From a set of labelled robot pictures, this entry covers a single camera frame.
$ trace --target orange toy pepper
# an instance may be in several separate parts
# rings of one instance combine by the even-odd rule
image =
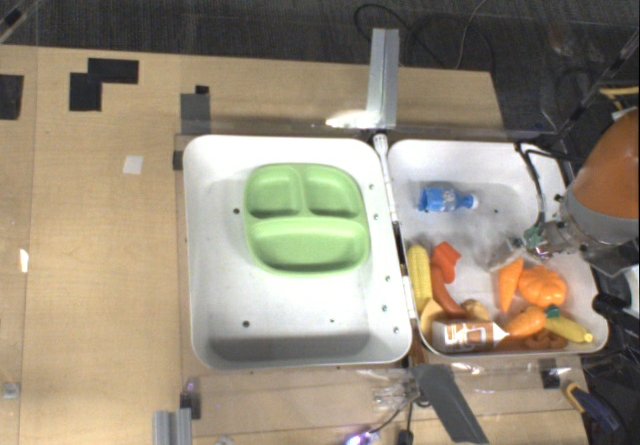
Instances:
[[[456,279],[456,263],[462,255],[447,241],[441,242],[431,254],[431,263],[437,265],[445,283],[452,283]]]
[[[431,255],[431,289],[433,298],[452,319],[468,317],[466,310],[453,300],[445,286],[445,283],[451,283],[455,278],[456,263],[460,256],[460,253],[448,242],[438,244],[433,248],[433,254]]]
[[[529,303],[543,308],[549,305],[560,306],[567,296],[567,284],[564,280],[543,265],[522,271],[518,289]]]

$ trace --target toy carrot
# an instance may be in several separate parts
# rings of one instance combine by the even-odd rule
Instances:
[[[518,288],[518,280],[524,268],[522,257],[505,265],[498,273],[498,287],[500,290],[500,309],[507,312]]]
[[[504,326],[504,330],[511,338],[526,338],[544,329],[546,321],[547,315],[542,308],[530,306]]]

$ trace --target yellow object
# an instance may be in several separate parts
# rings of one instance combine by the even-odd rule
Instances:
[[[600,93],[613,100],[618,96],[637,95],[638,86],[629,86],[626,88],[600,88]]]
[[[567,319],[566,317],[549,317],[544,327],[572,342],[579,344],[582,342],[593,342],[593,335],[591,333],[577,322]]]
[[[489,310],[480,301],[476,301],[475,299],[467,299],[460,306],[465,309],[465,311],[469,314],[469,317],[471,317],[472,319],[478,321],[491,320]]]
[[[407,251],[407,269],[409,269],[413,296],[416,300],[416,309],[418,315],[421,315],[427,301],[433,298],[433,293],[431,291],[429,254],[419,244],[414,244]]]
[[[563,390],[564,396],[571,403],[571,405],[578,411],[578,413],[584,413],[585,411],[584,406],[578,402],[578,399],[576,399],[572,393],[575,388],[582,390],[582,388],[580,388],[580,385],[578,385],[578,383],[569,383]]]
[[[444,310],[435,299],[429,299],[420,314],[420,330],[428,342],[431,342],[433,321],[439,317],[444,317]]]

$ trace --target plastic food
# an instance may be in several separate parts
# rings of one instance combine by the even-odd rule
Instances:
[[[414,244],[407,251],[407,268],[413,287],[418,315],[422,314],[427,301],[433,297],[431,292],[431,267],[429,254],[419,244]]]
[[[438,244],[433,248],[433,255],[431,256],[431,290],[433,291],[433,298],[452,319],[464,319],[467,317],[467,312],[453,300],[445,287],[446,279],[453,281],[455,278],[455,266],[459,258],[460,253],[447,242]]]
[[[514,317],[504,330],[511,338],[526,338],[544,329],[547,315],[538,306],[530,306],[520,315]]]
[[[567,347],[567,339],[543,329],[524,340],[524,345],[529,349],[564,349]]]
[[[549,331],[560,335],[561,337],[576,342],[593,342],[593,335],[584,329],[580,324],[566,317],[550,317],[544,326]]]
[[[463,320],[433,323],[433,345],[445,353],[494,348],[507,334],[494,322]]]
[[[453,212],[460,208],[477,207],[478,198],[474,194],[463,194],[448,186],[425,187],[418,203],[421,212]]]
[[[529,303],[543,308],[561,305],[567,295],[567,284],[564,280],[543,265],[522,271],[518,289]]]
[[[420,314],[420,330],[429,342],[431,342],[431,328],[433,326],[433,321],[443,316],[444,310],[442,307],[435,299],[429,299],[427,304],[424,306],[424,310],[422,310],[422,313]]]
[[[452,283],[456,279],[456,263],[460,257],[460,253],[447,241],[433,248],[431,264],[440,268],[445,283]]]
[[[518,288],[518,280],[524,269],[522,257],[507,264],[498,273],[498,286],[500,289],[500,310],[507,312],[513,301],[513,296]]]
[[[469,314],[469,317],[471,317],[472,319],[476,319],[478,321],[491,320],[489,310],[480,301],[476,301],[475,299],[467,299],[460,306],[462,306],[464,311],[467,312]]]

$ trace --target metal bracket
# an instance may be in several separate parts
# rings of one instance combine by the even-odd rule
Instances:
[[[191,409],[175,413],[156,411],[153,415],[153,445],[192,445]]]
[[[374,29],[369,62],[366,112],[379,116],[377,127],[393,128],[398,109],[400,34],[397,29]]]
[[[411,372],[452,441],[489,443],[446,365],[422,364],[412,367]]]

